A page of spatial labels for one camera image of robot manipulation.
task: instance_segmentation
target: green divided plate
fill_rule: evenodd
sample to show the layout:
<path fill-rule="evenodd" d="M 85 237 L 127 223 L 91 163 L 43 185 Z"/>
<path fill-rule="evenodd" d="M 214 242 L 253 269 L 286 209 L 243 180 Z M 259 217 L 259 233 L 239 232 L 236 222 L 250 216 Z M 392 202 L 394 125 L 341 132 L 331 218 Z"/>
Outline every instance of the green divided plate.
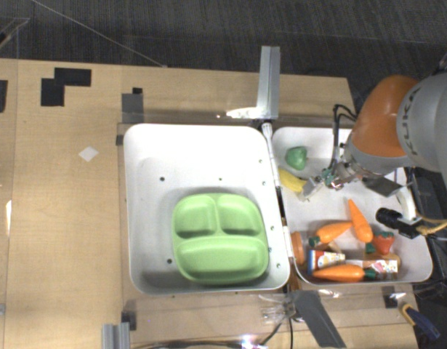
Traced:
<path fill-rule="evenodd" d="M 239 284 L 258 278 L 267 269 L 262 215 L 244 196 L 187 196 L 174 208 L 172 229 L 178 268 L 191 281 Z"/>

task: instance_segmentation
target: wooden table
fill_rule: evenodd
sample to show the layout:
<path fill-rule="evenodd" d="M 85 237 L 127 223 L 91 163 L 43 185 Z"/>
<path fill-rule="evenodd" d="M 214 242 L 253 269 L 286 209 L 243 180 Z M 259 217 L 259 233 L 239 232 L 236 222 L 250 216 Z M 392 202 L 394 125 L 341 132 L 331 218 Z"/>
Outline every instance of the wooden table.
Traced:
<path fill-rule="evenodd" d="M 91 69 L 92 84 L 66 87 L 65 107 L 41 107 L 41 79 L 53 78 L 55 67 Z M 0 302 L 7 309 L 0 316 L 0 349 L 100 348 L 102 325 L 117 324 L 124 304 L 116 146 L 121 94 L 140 87 L 146 113 L 214 120 L 255 105 L 258 74 L 0 60 L 0 79 L 9 82 L 0 113 Z M 281 115 L 329 118 L 334 103 L 353 106 L 345 79 L 281 76 Z M 78 154 L 89 146 L 98 155 L 88 162 Z M 355 300 L 354 307 L 327 303 L 348 346 L 374 348 L 379 340 L 381 348 L 416 348 L 413 329 L 377 297 L 372 304 Z M 411 294 L 406 301 L 415 305 Z M 272 329 L 252 319 L 248 334 Z M 229 317 L 222 332 L 237 321 Z M 305 324 L 294 328 L 296 348 L 317 347 Z M 168 337 L 167 330 L 157 321 L 152 336 Z M 270 347 L 288 342 L 283 326 Z"/>

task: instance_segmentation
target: orange carrot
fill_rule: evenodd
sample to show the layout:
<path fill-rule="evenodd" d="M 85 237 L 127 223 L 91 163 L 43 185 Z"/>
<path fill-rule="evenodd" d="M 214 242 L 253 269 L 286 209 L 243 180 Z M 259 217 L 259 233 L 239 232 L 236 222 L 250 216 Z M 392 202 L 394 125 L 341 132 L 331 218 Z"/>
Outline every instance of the orange carrot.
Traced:
<path fill-rule="evenodd" d="M 302 237 L 299 231 L 291 233 L 291 243 L 293 245 L 294 257 L 298 265 L 302 265 L 305 262 L 304 247 L 302 246 Z"/>
<path fill-rule="evenodd" d="M 351 219 L 353 220 L 354 231 L 357 238 L 364 243 L 370 243 L 374 238 L 374 233 L 371 230 L 369 222 L 359 208 L 357 208 L 352 199 L 349 199 L 347 203 L 349 204 Z"/>
<path fill-rule="evenodd" d="M 381 231 L 374 234 L 371 243 L 374 245 L 376 251 L 380 254 L 389 254 L 390 248 L 395 241 L 395 235 L 390 231 Z"/>
<path fill-rule="evenodd" d="M 329 281 L 356 283 L 363 281 L 365 277 L 374 278 L 375 273 L 372 270 L 365 271 L 358 265 L 344 264 L 315 270 L 312 275 Z"/>
<path fill-rule="evenodd" d="M 347 229 L 353 226 L 351 221 L 347 222 L 336 222 L 334 224 L 322 226 L 315 233 L 316 236 L 309 238 L 309 244 L 312 247 L 315 247 L 318 243 L 330 243 L 338 236 L 343 234 Z"/>

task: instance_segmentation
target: metal bracket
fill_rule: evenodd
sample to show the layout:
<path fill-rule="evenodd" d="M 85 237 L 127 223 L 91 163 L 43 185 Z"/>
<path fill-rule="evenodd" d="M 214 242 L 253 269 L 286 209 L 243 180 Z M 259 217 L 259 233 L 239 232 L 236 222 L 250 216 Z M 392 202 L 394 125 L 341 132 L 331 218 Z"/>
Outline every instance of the metal bracket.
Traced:
<path fill-rule="evenodd" d="M 102 349 L 130 349 L 129 323 L 118 326 L 104 324 L 102 327 Z"/>
<path fill-rule="evenodd" d="M 26 23 L 29 22 L 29 18 L 15 18 L 7 26 L 0 31 L 0 49 L 5 47 L 11 38 L 18 33 Z"/>
<path fill-rule="evenodd" d="M 399 219 L 401 222 L 408 225 L 413 225 L 421 220 L 421 217 L 417 216 L 414 197 L 412 196 L 411 190 L 407 186 L 403 186 L 396 193 L 396 198 L 403 209 L 403 216 Z"/>
<path fill-rule="evenodd" d="M 346 348 L 316 291 L 293 291 L 291 298 L 320 347 Z"/>
<path fill-rule="evenodd" d="M 370 190 L 384 196 L 385 198 L 396 195 L 398 191 L 403 188 L 402 185 L 399 185 L 398 183 L 384 177 L 363 178 L 362 183 Z"/>
<path fill-rule="evenodd" d="M 277 119 L 280 101 L 280 47 L 262 47 L 260 54 L 259 90 L 254 108 L 228 111 L 234 119 Z"/>
<path fill-rule="evenodd" d="M 294 257 L 293 244 L 291 242 L 291 233 L 287 226 L 283 226 L 284 243 L 286 244 L 286 251 L 288 252 L 288 257 Z"/>

